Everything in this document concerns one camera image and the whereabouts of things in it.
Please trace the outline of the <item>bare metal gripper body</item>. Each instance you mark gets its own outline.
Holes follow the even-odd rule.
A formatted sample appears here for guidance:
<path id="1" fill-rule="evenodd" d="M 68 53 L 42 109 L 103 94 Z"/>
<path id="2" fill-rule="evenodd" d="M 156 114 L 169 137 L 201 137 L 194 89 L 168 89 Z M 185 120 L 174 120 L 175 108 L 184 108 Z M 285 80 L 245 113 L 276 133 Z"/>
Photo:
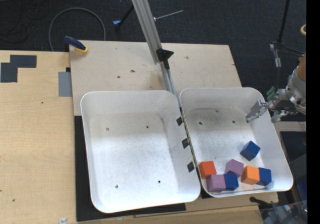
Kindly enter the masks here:
<path id="1" fill-rule="evenodd" d="M 274 84 L 267 92 L 267 106 L 275 114 L 281 116 L 306 114 L 306 84 L 288 84 L 279 88 Z"/>

